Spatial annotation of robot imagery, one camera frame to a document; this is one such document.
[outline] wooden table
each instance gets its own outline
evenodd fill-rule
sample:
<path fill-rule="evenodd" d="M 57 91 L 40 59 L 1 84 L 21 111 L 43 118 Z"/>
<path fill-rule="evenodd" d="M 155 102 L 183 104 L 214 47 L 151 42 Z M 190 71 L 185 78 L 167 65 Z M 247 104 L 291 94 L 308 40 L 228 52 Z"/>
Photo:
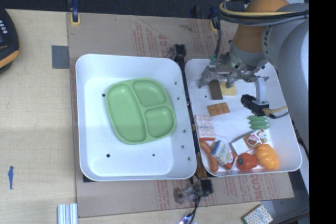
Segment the wooden table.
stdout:
<path fill-rule="evenodd" d="M 57 223 L 58 204 L 76 203 L 69 69 L 53 69 L 51 47 L 67 46 L 66 12 L 8 9 L 22 51 L 0 75 L 0 223 Z M 13 167 L 13 188 L 8 172 Z M 199 207 L 198 224 L 241 224 L 259 202 Z M 186 209 L 78 223 L 178 223 Z"/>

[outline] cardboard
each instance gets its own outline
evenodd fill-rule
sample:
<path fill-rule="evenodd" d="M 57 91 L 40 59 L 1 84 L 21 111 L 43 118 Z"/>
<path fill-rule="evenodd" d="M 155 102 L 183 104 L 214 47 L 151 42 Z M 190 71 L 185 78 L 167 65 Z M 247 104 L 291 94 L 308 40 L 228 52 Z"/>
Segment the cardboard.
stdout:
<path fill-rule="evenodd" d="M 185 45 L 186 62 L 209 58 L 217 43 L 210 20 L 109 14 L 80 14 L 80 18 L 79 25 L 72 25 L 67 15 L 78 216 L 194 207 L 193 202 L 180 205 L 174 200 L 174 191 L 188 187 L 189 180 L 91 182 L 84 178 L 79 166 L 75 64 L 84 54 L 166 57 L 174 44 Z M 223 54 L 229 51 L 237 25 L 223 22 L 221 27 Z M 293 197 L 288 173 L 212 177 L 211 181 L 214 193 L 202 198 L 199 206 Z"/>

